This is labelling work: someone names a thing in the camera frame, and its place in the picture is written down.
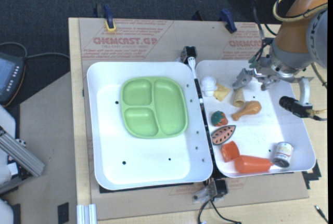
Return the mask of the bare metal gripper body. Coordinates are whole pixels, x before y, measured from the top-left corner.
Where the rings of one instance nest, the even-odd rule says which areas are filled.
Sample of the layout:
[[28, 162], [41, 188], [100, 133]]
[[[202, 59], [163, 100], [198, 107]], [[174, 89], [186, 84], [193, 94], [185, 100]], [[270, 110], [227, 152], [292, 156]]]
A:
[[297, 69], [294, 69], [275, 56], [260, 57], [253, 63], [254, 77], [261, 82], [261, 78], [269, 75], [277, 75], [280, 81], [293, 83], [296, 81]]

